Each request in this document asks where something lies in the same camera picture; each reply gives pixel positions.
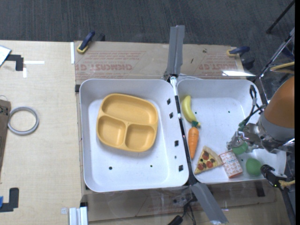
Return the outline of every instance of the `toy carrot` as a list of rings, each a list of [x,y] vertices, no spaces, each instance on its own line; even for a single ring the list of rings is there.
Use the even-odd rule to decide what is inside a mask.
[[[198,122],[192,121],[192,127],[188,131],[188,148],[189,148],[189,154],[191,158],[194,158],[198,139],[199,139],[199,130],[197,128]]]

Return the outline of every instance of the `pizza crust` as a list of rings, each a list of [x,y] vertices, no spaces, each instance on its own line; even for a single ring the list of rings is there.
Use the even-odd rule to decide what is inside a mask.
[[[203,158],[202,158],[202,155],[204,154],[204,152],[207,152],[209,154],[208,161],[210,161],[211,159],[214,159],[214,162],[212,163],[213,167],[209,168],[209,167],[206,166],[205,168],[200,170],[200,169],[198,169],[198,165],[203,164],[205,162],[205,160],[203,160]],[[221,158],[217,155],[217,153],[215,151],[213,151],[211,148],[209,148],[207,146],[204,146],[202,151],[201,151],[200,157],[198,158],[197,167],[196,167],[194,173],[199,174],[199,173],[202,173],[204,171],[211,170],[215,167],[221,166],[222,164],[223,164],[223,162],[222,162]]]

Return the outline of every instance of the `robotic hand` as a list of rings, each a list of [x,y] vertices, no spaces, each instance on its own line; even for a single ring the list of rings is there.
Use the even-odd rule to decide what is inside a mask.
[[[252,152],[253,149],[258,148],[266,149],[268,152],[276,152],[277,149],[287,150],[289,146],[294,146],[294,90],[295,79],[293,76],[278,88],[266,107],[261,106],[255,111],[262,112],[256,124],[247,123],[250,116],[255,113],[252,109],[250,116],[239,124],[239,129],[231,141],[227,143],[227,148],[244,146],[245,152]]]

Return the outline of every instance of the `small red and white box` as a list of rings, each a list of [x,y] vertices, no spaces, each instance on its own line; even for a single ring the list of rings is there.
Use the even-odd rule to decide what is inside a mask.
[[[219,155],[223,162],[223,167],[229,178],[233,178],[243,173],[243,169],[234,152],[228,151]]]

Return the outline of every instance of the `white plastic tray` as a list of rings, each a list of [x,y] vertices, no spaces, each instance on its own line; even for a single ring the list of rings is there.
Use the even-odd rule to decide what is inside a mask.
[[[111,93],[137,96],[156,107],[159,116],[157,136],[149,150],[130,152],[100,142],[96,134],[97,114],[103,98]],[[91,190],[171,188],[187,182],[187,159],[174,92],[168,82],[159,79],[89,79],[80,86],[80,107],[83,174],[85,184]]]
[[[186,95],[192,97],[191,107],[196,112],[196,117],[201,123],[199,130],[199,142],[195,157],[192,160],[193,171],[204,145],[212,148],[218,155],[227,150],[226,142],[231,141],[238,124],[245,119],[252,107],[252,98],[249,93],[250,85],[254,85],[257,91],[257,103],[262,105],[259,92],[255,84],[248,80],[206,80],[186,79],[178,82],[177,90],[180,99]],[[259,114],[254,114],[250,121],[256,123]],[[191,124],[184,120],[186,135]],[[256,149],[252,153],[243,153],[237,156],[243,168],[243,174],[229,179],[222,166],[195,175],[198,181],[206,184],[227,183],[246,180],[259,180],[263,176],[251,176],[246,171],[248,158],[258,159],[262,165],[272,166],[277,173],[284,173],[286,154],[279,151],[278,154],[269,153],[265,149]]]

